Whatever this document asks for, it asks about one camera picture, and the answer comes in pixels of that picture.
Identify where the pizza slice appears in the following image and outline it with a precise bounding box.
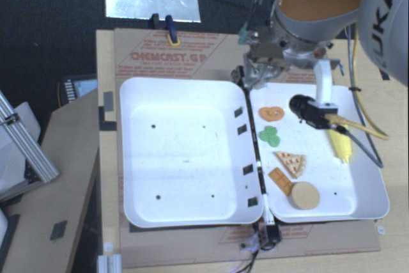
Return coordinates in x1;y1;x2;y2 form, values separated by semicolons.
274;151;307;178

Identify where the orange pretzel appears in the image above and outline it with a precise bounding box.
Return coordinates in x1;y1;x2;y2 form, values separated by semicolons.
258;106;285;123

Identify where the green broccoli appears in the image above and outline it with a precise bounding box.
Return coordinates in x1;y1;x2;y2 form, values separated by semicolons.
259;125;282;146

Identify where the brown cardboard board red print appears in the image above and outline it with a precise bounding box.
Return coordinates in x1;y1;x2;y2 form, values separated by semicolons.
114;27;382;269

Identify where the black cylinder on white bracket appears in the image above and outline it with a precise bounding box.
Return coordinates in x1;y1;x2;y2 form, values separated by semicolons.
289;59;339;130

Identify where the orange waffle biscuit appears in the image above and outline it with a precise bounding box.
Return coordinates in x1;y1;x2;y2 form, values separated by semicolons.
268;167;294;197

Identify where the black block with thin wires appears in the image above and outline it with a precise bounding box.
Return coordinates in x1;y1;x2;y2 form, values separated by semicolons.
257;222;282;251

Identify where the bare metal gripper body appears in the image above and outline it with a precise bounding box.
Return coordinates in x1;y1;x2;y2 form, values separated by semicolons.
243;29;327;70

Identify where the tan round biscuit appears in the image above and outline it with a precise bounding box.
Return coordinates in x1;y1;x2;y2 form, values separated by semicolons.
289;181;321;211

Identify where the white plastic tray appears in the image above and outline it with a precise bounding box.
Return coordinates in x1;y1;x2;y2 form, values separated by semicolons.
120;76;265;229
247;81;391;224

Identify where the thin black and white rod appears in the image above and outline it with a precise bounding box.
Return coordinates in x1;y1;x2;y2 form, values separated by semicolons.
238;70;275;225

